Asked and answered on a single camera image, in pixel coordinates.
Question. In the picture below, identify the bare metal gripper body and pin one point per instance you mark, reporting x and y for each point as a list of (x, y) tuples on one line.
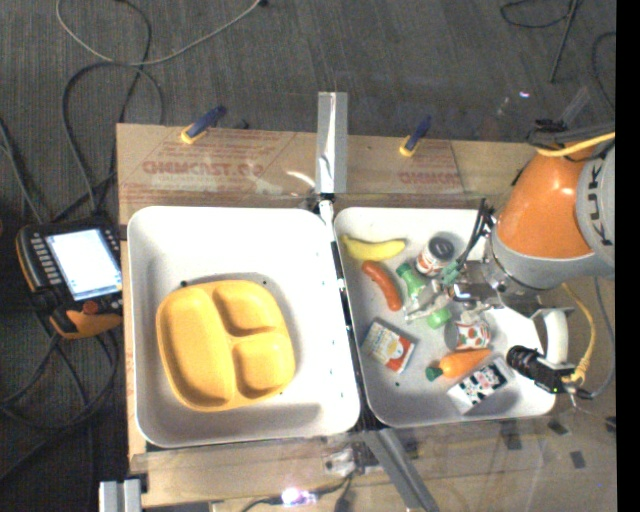
[(477, 292)]

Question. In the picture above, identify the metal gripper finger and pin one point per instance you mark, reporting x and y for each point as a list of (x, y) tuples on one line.
[(419, 307), (442, 290)]

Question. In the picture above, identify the green bottle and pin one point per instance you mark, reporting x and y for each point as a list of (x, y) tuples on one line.
[(411, 279)]

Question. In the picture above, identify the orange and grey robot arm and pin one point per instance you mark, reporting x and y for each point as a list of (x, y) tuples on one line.
[(537, 215)]

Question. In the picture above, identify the red white can dark lid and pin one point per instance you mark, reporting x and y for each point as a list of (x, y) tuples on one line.
[(434, 255)]

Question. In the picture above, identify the red sausage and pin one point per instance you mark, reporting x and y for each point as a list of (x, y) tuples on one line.
[(387, 287)]

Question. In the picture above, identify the white can red green print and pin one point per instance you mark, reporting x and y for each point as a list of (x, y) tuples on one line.
[(472, 336)]

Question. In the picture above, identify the white carton red orange print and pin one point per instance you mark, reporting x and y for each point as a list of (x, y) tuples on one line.
[(387, 346)]

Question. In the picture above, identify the orange carrot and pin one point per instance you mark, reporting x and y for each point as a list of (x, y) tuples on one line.
[(462, 363)]

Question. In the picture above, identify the yellow banana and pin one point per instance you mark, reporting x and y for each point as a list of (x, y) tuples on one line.
[(372, 248)]

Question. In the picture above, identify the black and white carton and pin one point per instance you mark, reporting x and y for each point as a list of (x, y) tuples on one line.
[(480, 386)]

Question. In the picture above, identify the white plastic tray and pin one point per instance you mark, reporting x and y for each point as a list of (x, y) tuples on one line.
[(225, 240), (400, 400)]

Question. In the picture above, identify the yellow divided plate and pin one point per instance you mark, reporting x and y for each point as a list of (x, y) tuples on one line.
[(200, 345)]

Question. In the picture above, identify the brown cardboard board red print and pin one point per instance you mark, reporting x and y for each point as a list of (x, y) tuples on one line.
[(240, 165)]

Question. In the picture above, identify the black cylinder on white bracket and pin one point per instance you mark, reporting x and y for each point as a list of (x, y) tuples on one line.
[(552, 340)]

